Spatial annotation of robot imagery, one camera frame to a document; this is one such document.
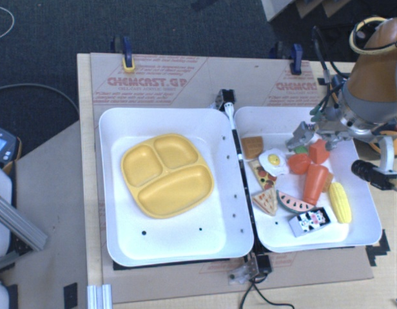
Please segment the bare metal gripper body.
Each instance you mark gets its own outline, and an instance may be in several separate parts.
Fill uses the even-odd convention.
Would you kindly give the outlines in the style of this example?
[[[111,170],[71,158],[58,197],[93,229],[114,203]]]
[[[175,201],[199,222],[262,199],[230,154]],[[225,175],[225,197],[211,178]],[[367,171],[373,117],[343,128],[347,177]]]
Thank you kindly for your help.
[[[315,132],[329,144],[357,139],[377,143],[384,137],[397,139],[397,134],[382,134],[382,124],[364,120],[346,106],[327,106],[314,114]]]

